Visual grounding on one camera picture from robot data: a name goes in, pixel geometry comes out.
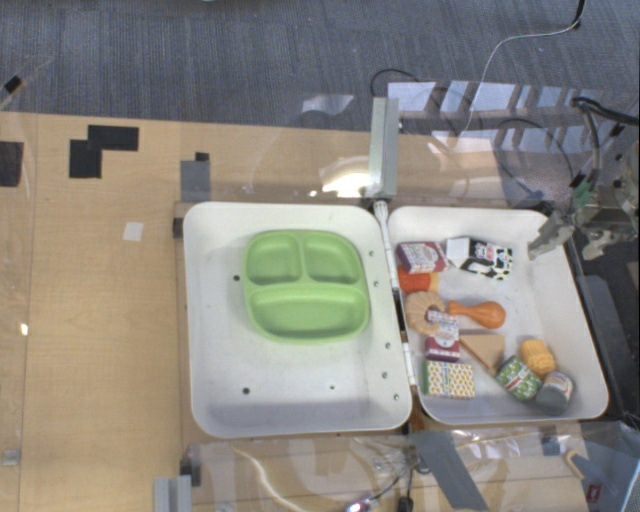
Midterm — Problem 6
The green can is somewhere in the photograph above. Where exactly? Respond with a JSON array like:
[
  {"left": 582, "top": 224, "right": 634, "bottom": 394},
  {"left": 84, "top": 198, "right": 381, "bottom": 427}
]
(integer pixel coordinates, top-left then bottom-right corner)
[{"left": 494, "top": 355, "right": 544, "bottom": 404}]

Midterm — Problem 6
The orange and yellow toy food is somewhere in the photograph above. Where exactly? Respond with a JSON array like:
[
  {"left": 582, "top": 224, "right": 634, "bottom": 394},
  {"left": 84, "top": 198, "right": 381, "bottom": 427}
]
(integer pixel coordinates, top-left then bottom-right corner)
[{"left": 396, "top": 265, "right": 442, "bottom": 295}]

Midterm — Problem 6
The purple juice carton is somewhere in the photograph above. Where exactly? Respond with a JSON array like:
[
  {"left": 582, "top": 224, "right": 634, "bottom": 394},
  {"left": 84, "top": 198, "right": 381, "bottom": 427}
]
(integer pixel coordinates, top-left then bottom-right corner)
[{"left": 395, "top": 240, "right": 450, "bottom": 276}]

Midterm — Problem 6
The white plastic tray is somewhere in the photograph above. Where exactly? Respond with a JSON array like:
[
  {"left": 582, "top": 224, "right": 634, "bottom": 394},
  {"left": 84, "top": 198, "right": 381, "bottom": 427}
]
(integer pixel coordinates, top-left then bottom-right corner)
[
  {"left": 181, "top": 200, "right": 414, "bottom": 441},
  {"left": 387, "top": 205, "right": 611, "bottom": 427}
]

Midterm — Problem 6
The black and white milk carton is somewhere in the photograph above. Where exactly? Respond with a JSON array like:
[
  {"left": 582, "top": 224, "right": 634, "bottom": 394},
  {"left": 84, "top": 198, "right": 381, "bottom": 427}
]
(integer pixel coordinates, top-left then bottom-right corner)
[{"left": 445, "top": 235, "right": 515, "bottom": 283}]

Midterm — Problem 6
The grey can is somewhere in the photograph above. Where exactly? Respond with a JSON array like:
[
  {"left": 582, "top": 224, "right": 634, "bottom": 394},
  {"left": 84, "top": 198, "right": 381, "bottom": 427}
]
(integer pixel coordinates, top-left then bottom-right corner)
[{"left": 534, "top": 370, "right": 575, "bottom": 417}]

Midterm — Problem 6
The tan toy bread slice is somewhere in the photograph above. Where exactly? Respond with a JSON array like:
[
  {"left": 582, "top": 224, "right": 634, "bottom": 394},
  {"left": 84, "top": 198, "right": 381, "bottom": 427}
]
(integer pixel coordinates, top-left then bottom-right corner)
[{"left": 458, "top": 331, "right": 507, "bottom": 372}]

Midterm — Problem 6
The yellow and green patterned carton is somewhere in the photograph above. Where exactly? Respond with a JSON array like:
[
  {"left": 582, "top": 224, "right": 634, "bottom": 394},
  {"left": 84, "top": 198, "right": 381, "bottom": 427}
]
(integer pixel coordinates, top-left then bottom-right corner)
[{"left": 421, "top": 359, "right": 477, "bottom": 401}]

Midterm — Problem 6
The thin black and white rod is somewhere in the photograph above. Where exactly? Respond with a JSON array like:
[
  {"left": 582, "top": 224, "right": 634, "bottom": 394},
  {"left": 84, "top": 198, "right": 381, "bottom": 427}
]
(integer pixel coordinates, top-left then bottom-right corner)
[{"left": 372, "top": 199, "right": 418, "bottom": 387}]

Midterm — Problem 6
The green divided plate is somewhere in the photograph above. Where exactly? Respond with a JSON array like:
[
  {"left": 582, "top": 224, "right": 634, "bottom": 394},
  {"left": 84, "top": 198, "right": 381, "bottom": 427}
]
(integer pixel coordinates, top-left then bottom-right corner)
[{"left": 242, "top": 228, "right": 373, "bottom": 344}]

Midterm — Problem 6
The red and white carton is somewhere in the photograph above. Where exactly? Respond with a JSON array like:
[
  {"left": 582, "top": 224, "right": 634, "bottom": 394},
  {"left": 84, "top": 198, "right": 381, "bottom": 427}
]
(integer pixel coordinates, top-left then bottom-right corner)
[{"left": 424, "top": 309, "right": 462, "bottom": 364}]

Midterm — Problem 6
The yellow toy corn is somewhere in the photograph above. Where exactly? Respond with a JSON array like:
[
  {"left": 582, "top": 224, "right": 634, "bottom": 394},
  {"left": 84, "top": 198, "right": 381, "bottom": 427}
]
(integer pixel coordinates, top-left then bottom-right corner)
[{"left": 518, "top": 338, "right": 557, "bottom": 379}]

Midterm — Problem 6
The tan toy doughnut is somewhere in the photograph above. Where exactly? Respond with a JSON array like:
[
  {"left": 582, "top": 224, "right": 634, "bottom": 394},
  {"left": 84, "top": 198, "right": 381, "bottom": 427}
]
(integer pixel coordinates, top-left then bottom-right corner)
[{"left": 403, "top": 290, "right": 452, "bottom": 338}]

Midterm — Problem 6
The orange toy drumstick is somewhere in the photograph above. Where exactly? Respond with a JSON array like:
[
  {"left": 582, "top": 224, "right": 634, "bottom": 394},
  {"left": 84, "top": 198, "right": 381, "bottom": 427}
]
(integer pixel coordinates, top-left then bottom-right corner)
[{"left": 446, "top": 299, "right": 508, "bottom": 331}]

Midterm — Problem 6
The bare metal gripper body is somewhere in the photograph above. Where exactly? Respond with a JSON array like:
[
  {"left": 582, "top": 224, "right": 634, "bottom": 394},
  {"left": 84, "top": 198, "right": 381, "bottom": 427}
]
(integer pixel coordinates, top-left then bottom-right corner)
[{"left": 570, "top": 182, "right": 640, "bottom": 242}]

